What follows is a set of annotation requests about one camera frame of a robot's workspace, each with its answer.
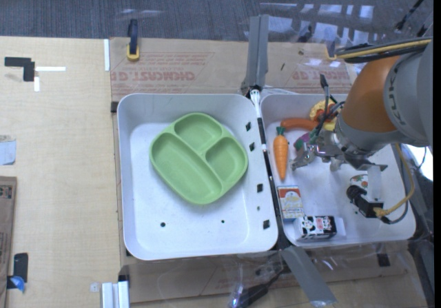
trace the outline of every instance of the orange carrot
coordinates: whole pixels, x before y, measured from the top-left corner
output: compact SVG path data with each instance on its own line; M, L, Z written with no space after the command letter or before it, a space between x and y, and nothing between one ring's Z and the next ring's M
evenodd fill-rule
M280 179L285 179L288 162L288 140L283 133L284 127L277 127L277 136L273 141L274 159L276 160L277 172Z
M305 129L305 130L313 130L317 127L317 122L311 121L306 118L288 118L284 119L280 122L280 126L284 127L286 130L291 129Z

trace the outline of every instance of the white tray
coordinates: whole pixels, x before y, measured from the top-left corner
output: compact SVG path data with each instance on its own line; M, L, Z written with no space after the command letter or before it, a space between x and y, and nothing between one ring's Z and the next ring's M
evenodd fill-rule
M208 205L183 200L149 159L153 138L190 112L211 115L247 150L245 175ZM121 99L117 116L123 233L133 256L158 260L244 254L274 246L278 237L274 204L250 100L238 94L131 94Z
M339 101L345 99L344 95L336 95L335 97ZM323 163L316 157L313 163L298 168L295 172L288 169L283 182L278 177L272 152L272 141L276 136L276 126L285 118L309 118L311 107L323 99L323 95L315 94L272 94L264 97L260 104L276 186L299 186L306 215L341 217L346 229L345 237L337 235L329 240L304 243L296 240L293 223L284 222L283 227L286 236L293 244L302 247L406 240L412 237L416 230L416 222L411 207L399 223L387 225L377 218L365 218L362 214L357 213L357 209L349 202L346 196L346 189L350 186L349 179L357 174L366 174L367 172L357 171L350 165L342 165L340 170L331 172L329 164ZM285 132L285 136L289 141L290 159L296 157L293 147L295 140L304 133L304 130ZM404 185L391 146L388 145L381 149L369 160L373 163L388 165L381 173L381 198L384 201L384 208L390 208L405 197ZM393 220L399 217L403 210L404 205L388 217Z

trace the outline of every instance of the green plate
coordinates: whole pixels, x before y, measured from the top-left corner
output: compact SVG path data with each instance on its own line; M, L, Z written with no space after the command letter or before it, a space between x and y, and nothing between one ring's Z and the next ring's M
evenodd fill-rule
M195 112L182 116L150 145L150 161L162 179L193 204L209 204L243 176L243 146L216 119Z

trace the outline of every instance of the table surface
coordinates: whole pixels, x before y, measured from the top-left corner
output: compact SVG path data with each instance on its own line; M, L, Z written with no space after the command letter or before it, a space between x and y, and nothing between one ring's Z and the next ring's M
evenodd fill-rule
M40 91L22 68L0 65L0 135L17 141L18 180L9 272L14 254L29 255L25 292L8 290L7 307L99 307L96 285L116 282L121 268L111 81L100 39L0 37L2 56L29 57ZM338 303L424 306L412 260L407 274L331 283ZM254 307L310 307L299 287L272 290ZM225 296L147 302L135 307L224 307Z

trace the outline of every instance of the small box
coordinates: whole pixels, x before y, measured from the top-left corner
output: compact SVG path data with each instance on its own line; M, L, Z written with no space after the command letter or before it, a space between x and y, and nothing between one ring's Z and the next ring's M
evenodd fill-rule
M333 216L303 216L294 221L297 240L325 240L337 234Z
M293 220L305 216L300 190L296 185L277 187L283 220Z

